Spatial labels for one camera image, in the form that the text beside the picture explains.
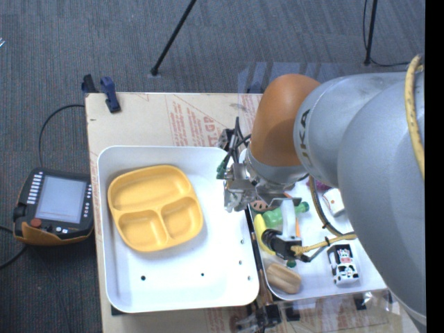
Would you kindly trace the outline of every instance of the blue clamp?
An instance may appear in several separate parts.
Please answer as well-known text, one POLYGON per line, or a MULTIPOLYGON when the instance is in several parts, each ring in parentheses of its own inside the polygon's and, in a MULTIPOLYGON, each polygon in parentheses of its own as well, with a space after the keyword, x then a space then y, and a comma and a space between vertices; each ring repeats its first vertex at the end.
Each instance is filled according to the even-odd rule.
POLYGON ((110 109, 110 112, 114 113, 120 111, 121 108, 116 96, 116 87, 112 79, 109 76, 104 76, 100 79, 100 84, 102 85, 102 92, 107 96, 105 102, 110 109))

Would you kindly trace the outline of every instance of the green bottle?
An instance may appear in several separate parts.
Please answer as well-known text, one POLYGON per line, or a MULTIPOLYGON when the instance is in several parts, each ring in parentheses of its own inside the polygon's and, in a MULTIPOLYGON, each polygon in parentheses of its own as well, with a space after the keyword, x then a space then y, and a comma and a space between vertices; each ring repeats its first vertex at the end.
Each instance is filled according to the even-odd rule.
MULTIPOLYGON (((294 214, 297 216, 301 212, 307 212, 309 210, 309 204, 306 201, 301 202, 298 206, 294 207, 294 214)), ((276 228, 282 225, 282 211, 280 207, 276 207, 274 210, 266 211, 262 214, 265 225, 267 228, 276 228)))

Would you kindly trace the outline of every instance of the white tray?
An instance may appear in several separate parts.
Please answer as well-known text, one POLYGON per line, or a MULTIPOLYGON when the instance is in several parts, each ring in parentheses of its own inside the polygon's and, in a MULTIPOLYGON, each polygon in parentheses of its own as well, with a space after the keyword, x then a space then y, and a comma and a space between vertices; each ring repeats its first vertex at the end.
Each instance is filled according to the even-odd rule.
POLYGON ((126 313, 247 305, 259 280, 243 212, 223 207, 216 169, 226 152, 215 147, 112 146, 98 158, 105 286, 112 306, 126 313), (108 209, 108 186, 127 171, 170 164, 185 172, 204 216, 193 239, 140 253, 120 237, 108 209))

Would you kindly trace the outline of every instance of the yellow plate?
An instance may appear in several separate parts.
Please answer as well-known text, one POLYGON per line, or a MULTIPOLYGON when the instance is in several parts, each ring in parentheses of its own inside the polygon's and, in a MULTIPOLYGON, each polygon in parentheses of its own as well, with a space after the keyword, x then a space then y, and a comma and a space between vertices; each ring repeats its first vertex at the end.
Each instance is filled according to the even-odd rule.
POLYGON ((140 252, 189 241, 203 226, 203 214, 188 177, 171 165, 148 166, 115 178, 108 205, 122 239, 140 252))

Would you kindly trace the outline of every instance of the yellow cable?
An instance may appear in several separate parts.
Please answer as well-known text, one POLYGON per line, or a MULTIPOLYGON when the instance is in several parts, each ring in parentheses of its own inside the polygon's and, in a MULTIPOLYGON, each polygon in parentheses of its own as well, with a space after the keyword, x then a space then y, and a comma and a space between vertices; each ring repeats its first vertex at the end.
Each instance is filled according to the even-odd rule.
POLYGON ((404 103, 407 116, 407 125, 409 126, 409 133, 413 151, 415 153, 416 161, 418 162, 421 171, 422 179, 425 180, 425 156, 424 146, 421 142, 419 133, 418 120, 416 119, 415 109, 415 72, 420 66, 421 55, 415 56, 410 62, 409 68, 405 78, 404 103))
POLYGON ((334 243, 336 241, 341 241, 343 239, 346 240, 351 240, 351 239, 356 239, 357 236, 355 234, 345 234, 343 236, 339 236, 339 237, 335 237, 333 239, 329 239, 328 242, 327 241, 322 241, 320 243, 314 244, 313 246, 291 246, 290 249, 296 254, 296 257, 301 256, 302 254, 309 252, 313 249, 319 248, 319 247, 324 247, 324 246, 329 246, 331 243, 334 243))

